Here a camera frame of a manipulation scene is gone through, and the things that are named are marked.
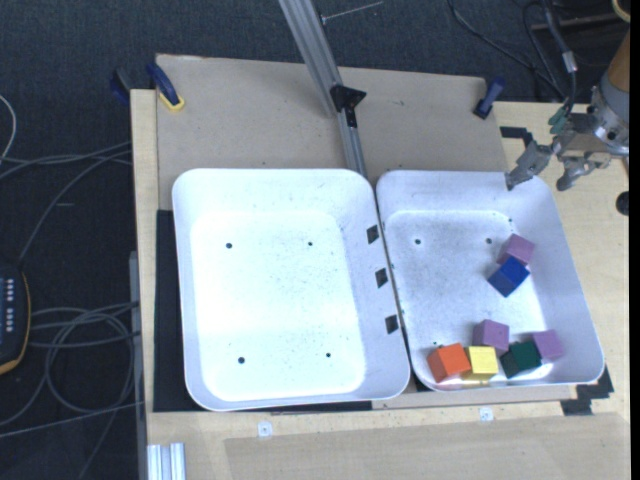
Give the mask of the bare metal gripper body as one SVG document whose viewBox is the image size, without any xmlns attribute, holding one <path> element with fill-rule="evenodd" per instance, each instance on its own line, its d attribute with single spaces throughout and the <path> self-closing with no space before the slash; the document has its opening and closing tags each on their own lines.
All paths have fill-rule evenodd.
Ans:
<svg viewBox="0 0 640 480">
<path fill-rule="evenodd" d="M 557 156 L 629 154 L 628 123 L 616 114 L 597 112 L 566 113 L 559 110 L 551 117 L 552 149 Z"/>
</svg>

